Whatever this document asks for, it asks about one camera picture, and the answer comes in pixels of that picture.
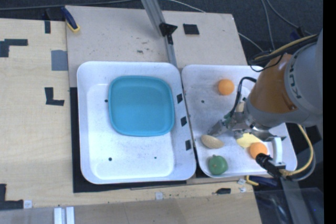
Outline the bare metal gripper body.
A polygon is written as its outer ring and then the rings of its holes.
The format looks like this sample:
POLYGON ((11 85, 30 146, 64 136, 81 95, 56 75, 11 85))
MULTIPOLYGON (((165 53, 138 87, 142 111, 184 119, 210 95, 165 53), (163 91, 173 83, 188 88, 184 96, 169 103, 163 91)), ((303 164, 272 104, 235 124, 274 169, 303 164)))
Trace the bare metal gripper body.
POLYGON ((225 120, 225 126, 236 138, 242 137, 244 133, 251 133, 263 140, 266 135, 266 129, 245 112, 234 112, 225 120))

